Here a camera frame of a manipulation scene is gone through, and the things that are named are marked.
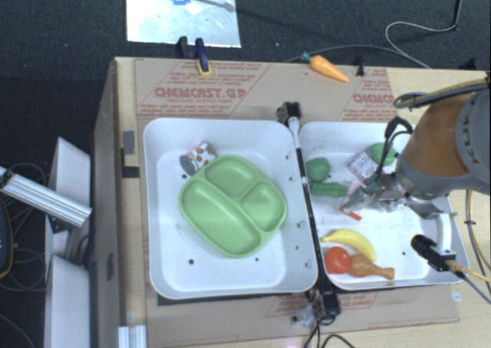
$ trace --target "red tomato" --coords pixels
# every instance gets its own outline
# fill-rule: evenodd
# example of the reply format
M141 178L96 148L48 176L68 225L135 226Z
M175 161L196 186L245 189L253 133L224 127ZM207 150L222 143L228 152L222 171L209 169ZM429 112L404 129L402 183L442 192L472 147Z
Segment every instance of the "red tomato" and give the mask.
M325 268L328 273L343 274L351 270L351 258L342 247L334 246L329 248L324 256Z

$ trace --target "gray carpet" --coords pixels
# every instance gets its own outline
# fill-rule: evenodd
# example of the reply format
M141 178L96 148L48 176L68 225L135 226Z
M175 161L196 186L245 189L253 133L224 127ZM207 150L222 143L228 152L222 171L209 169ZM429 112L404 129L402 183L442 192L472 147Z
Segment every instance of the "gray carpet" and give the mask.
M455 0L236 0L242 48L210 48L212 59L284 61L340 44L388 48L385 27L410 21L445 28ZM489 4L463 0L456 31L433 34L398 26L393 40L430 67L455 69L474 57L489 70ZM20 162L48 171L56 139L91 151L107 65L116 55L172 57L173 47L126 40L124 0L0 0L0 165ZM402 57L374 50L333 51L329 59L350 64L415 67ZM22 246L42 251L44 220L33 214L19 233ZM36 268L17 274L36 278ZM44 295L0 288L0 314L34 340L43 341ZM0 347L28 346L0 320Z

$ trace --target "clamp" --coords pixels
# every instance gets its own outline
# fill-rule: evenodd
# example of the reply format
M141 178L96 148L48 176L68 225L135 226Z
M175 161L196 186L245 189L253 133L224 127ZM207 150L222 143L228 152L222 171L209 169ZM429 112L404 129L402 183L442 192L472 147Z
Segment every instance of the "clamp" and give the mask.
M196 53L194 58L198 61L196 66L198 68L199 74L202 76L209 76L212 73L212 68L208 62L208 56L206 55L205 43L202 38L197 38L195 41ZM189 45L187 42L187 36L181 36L176 43L176 58L192 58L193 56L189 54Z

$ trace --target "green divided plate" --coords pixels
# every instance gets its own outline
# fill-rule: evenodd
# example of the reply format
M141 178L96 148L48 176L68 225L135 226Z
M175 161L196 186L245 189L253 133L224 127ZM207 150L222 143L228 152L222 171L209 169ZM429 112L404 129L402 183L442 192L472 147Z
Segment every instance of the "green divided plate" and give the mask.
M220 156L179 193L183 217L208 243L234 258L262 247L286 218L283 193L253 164Z

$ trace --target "toy banana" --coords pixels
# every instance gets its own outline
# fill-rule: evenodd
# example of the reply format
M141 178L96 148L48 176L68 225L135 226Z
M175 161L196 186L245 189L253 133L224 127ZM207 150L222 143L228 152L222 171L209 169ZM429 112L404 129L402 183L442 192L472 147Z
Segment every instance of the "toy banana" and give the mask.
M347 228L340 228L328 236L321 238L321 241L335 241L344 245L350 245L356 248L360 253L367 257L370 261L375 261L374 246L362 234L352 231Z

